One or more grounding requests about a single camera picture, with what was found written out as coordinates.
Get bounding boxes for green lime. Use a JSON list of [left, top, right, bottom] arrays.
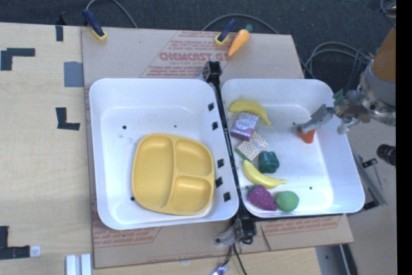
[[274, 190, 300, 213]]

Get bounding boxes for yellow banana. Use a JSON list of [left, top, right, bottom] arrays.
[[242, 158, 287, 190], [229, 99, 272, 127]]

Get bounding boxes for white plastic tray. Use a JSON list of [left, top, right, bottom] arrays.
[[88, 77, 240, 231], [220, 78, 366, 219]]

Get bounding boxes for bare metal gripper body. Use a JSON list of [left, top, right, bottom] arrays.
[[334, 89, 397, 126]]

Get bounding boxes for black cylinder on white bracket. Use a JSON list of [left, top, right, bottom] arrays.
[[376, 144, 397, 167]]

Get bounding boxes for yellow divided plate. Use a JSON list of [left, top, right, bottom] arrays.
[[131, 133, 216, 216]]

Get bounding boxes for purple carton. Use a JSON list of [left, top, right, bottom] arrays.
[[230, 111, 259, 142]]

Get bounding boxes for green bell pepper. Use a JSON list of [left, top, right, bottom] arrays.
[[257, 151, 281, 175]]

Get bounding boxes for brown cardboard board, red print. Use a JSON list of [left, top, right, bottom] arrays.
[[80, 26, 355, 269]]

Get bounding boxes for thin black and white rod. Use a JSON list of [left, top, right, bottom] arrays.
[[208, 75, 250, 247]]

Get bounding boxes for black block with thin wires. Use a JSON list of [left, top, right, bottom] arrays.
[[237, 216, 258, 244], [203, 61, 223, 83]]

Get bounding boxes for small orange cone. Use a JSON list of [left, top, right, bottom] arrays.
[[296, 127, 317, 144]]

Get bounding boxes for yellow patterned carton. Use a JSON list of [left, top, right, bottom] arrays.
[[234, 131, 269, 162]]

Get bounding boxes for purple grapes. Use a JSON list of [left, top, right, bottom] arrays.
[[246, 184, 278, 212]]

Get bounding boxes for orange carrot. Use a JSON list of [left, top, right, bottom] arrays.
[[227, 24, 254, 58]]

